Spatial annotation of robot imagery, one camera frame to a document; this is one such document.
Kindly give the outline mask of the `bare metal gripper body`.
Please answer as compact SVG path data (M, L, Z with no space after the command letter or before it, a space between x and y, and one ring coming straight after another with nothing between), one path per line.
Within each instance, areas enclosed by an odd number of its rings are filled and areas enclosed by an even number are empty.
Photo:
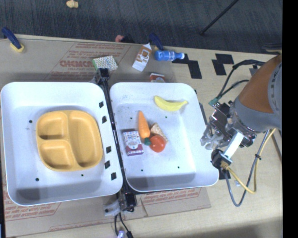
M228 146L238 132L243 135L240 147L251 146L256 138L256 133L241 122L234 104L231 106L226 103L217 104L215 111L210 116L210 126L212 135L223 135L223 141L218 148Z

